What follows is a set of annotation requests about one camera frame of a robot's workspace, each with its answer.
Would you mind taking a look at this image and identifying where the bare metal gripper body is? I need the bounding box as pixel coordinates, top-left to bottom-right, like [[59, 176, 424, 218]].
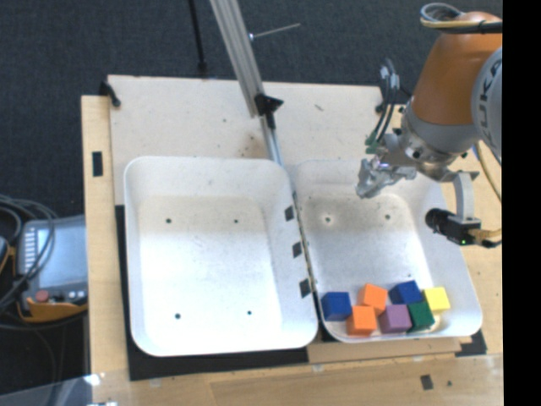
[[374, 132, 461, 182]]

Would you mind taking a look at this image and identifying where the white plastic tray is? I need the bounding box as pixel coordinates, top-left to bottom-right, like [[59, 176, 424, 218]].
[[291, 158, 484, 344], [123, 155, 320, 358]]

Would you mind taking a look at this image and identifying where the thin black and white rod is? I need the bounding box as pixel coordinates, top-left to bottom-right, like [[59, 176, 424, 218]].
[[291, 188, 318, 298]]

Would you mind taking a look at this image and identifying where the blue cube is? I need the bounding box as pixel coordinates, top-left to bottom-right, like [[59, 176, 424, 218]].
[[320, 291, 353, 322], [388, 279, 424, 306]]

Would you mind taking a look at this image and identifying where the orange cube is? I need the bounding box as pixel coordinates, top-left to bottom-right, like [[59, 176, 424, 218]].
[[357, 283, 389, 313], [346, 304, 378, 337]]

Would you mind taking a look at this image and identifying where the yellow cube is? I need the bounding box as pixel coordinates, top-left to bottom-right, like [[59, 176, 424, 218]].
[[423, 286, 451, 313]]

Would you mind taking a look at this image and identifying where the purple cube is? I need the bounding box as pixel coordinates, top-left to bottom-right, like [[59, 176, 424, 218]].
[[378, 303, 413, 335]]

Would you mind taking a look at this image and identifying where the green cube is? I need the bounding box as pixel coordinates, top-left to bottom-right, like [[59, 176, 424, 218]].
[[407, 300, 436, 333]]

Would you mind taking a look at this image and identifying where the pale flat board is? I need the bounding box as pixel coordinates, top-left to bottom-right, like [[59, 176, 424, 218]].
[[107, 74, 409, 207]]

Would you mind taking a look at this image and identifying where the black cylinder on white bracket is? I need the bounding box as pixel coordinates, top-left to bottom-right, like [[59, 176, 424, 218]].
[[424, 170, 484, 245]]

